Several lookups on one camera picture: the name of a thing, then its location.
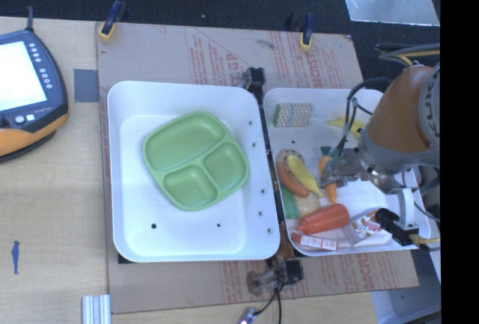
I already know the yellow banana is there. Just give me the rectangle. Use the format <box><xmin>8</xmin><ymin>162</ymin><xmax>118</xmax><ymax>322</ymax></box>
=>
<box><xmin>329</xmin><ymin>117</ymin><xmax>366</xmax><ymax>140</ymax></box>

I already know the brown cardboard board red print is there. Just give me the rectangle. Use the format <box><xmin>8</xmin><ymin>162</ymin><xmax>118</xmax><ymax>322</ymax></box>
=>
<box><xmin>95</xmin><ymin>21</ymin><xmax>421</xmax><ymax>314</ymax></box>

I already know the thin black and white rod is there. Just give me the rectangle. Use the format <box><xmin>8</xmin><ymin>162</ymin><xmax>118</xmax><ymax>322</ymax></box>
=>
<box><xmin>254</xmin><ymin>89</ymin><xmax>287</xmax><ymax>254</ymax></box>

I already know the black block with thin wires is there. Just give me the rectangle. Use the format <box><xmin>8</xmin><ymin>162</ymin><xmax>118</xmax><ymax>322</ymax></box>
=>
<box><xmin>282</xmin><ymin>258</ymin><xmax>305</xmax><ymax>285</ymax></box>
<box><xmin>241</xmin><ymin>67</ymin><xmax>267</xmax><ymax>94</ymax></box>

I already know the small white and pink carton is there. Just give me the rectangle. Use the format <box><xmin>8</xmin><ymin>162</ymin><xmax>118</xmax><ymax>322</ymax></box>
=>
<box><xmin>341</xmin><ymin>209</ymin><xmax>383</xmax><ymax>246</ymax></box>

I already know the beige round biscuit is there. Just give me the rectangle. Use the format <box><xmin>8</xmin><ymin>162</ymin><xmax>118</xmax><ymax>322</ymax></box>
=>
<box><xmin>275</xmin><ymin>149</ymin><xmax>305</xmax><ymax>167</ymax></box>

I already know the orange carrot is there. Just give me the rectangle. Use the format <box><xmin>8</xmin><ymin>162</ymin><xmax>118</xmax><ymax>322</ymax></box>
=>
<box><xmin>318</xmin><ymin>145</ymin><xmax>338</xmax><ymax>205</ymax></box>

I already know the orange squeeze bottle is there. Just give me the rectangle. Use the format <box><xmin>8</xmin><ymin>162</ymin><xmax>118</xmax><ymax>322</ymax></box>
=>
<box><xmin>296</xmin><ymin>203</ymin><xmax>351</xmax><ymax>236</ymax></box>

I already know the red and white packet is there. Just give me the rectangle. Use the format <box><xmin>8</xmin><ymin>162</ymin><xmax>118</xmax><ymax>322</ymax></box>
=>
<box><xmin>290</xmin><ymin>231</ymin><xmax>339</xmax><ymax>253</ymax></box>

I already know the yellow squeeze bottle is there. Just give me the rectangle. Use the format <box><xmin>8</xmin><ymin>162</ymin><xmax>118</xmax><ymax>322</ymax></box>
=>
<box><xmin>285</xmin><ymin>154</ymin><xmax>325</xmax><ymax>199</ymax></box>

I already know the orange sausage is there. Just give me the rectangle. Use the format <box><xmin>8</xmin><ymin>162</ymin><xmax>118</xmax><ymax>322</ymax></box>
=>
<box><xmin>275</xmin><ymin>161</ymin><xmax>311</xmax><ymax>199</ymax></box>

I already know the green cucumber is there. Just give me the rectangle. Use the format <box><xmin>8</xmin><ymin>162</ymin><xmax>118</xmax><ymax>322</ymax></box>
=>
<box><xmin>279</xmin><ymin>183</ymin><xmax>302</xmax><ymax>220</ymax></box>

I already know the beige potato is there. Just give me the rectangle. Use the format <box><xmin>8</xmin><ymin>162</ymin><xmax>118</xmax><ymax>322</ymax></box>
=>
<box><xmin>294</xmin><ymin>194</ymin><xmax>322</xmax><ymax>218</ymax></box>

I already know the green and yellow patterned carton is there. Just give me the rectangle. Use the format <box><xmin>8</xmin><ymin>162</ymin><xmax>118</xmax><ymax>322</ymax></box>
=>
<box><xmin>272</xmin><ymin>102</ymin><xmax>314</xmax><ymax>129</ymax></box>

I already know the black cylinder on white bracket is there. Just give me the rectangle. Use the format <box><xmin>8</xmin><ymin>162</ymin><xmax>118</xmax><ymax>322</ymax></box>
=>
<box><xmin>373</xmin><ymin>187</ymin><xmax>422</xmax><ymax>247</ymax></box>

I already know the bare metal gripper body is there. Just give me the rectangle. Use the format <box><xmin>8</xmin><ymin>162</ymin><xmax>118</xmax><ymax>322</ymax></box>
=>
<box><xmin>335</xmin><ymin>147</ymin><xmax>403</xmax><ymax>195</ymax></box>

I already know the green divided plate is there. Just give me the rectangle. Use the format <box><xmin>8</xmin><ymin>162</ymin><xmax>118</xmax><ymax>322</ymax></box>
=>
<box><xmin>141</xmin><ymin>111</ymin><xmax>251</xmax><ymax>213</ymax></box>

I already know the white plastic tray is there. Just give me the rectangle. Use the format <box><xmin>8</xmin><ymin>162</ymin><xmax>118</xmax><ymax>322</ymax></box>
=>
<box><xmin>106</xmin><ymin>80</ymin><xmax>281</xmax><ymax>264</ymax></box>
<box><xmin>263</xmin><ymin>87</ymin><xmax>432</xmax><ymax>258</ymax></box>

